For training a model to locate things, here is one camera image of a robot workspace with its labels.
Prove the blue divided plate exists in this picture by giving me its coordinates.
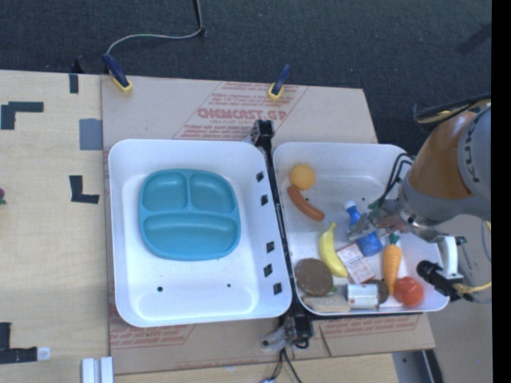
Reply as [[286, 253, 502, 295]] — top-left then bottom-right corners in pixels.
[[137, 168, 242, 262]]

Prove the yellow ball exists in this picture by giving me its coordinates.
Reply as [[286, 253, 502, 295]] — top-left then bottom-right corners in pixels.
[[289, 164, 317, 192]]

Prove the red and white carton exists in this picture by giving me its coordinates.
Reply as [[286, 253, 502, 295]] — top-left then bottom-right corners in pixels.
[[335, 243, 377, 285]]

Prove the brown cardboard board red print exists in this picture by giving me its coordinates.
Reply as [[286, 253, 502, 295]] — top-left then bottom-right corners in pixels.
[[100, 73, 437, 375]]

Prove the orange carrot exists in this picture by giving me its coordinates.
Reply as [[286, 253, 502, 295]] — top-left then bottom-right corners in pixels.
[[382, 232, 403, 296]]

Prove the orange sausage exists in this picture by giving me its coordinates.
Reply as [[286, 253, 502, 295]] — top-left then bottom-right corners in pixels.
[[287, 184, 326, 223]]

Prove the red tomato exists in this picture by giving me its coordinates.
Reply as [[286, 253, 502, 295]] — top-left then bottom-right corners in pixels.
[[393, 276, 426, 308]]

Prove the thin black and white rod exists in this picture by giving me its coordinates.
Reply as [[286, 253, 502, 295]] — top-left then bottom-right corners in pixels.
[[262, 144, 305, 318]]

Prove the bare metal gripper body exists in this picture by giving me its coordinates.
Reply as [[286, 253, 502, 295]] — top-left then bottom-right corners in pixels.
[[369, 199, 419, 235]]

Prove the beige bread slice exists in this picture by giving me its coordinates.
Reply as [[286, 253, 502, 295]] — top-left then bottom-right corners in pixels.
[[303, 293, 352, 314]]

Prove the white can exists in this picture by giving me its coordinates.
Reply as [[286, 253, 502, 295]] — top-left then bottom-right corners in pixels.
[[345, 282, 380, 310]]

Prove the black cylinder on white bracket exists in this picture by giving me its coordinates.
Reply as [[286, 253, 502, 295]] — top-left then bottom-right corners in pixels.
[[416, 235, 466, 301]]

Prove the white plastic tray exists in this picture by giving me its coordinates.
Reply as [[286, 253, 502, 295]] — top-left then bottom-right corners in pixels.
[[271, 141, 452, 316], [107, 138, 293, 329]]

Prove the blue bottle with white cap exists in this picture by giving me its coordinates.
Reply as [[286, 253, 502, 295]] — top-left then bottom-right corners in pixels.
[[343, 200, 385, 258]]

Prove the black block with thin wires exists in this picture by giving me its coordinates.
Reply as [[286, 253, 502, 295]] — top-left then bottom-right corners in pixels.
[[250, 119, 276, 148], [260, 314, 315, 353]]

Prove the large brown biscuit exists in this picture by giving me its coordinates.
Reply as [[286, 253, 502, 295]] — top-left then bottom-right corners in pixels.
[[294, 258, 335, 298]]

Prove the yellow banana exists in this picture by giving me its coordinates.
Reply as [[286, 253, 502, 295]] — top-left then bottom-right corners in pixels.
[[318, 222, 350, 278]]

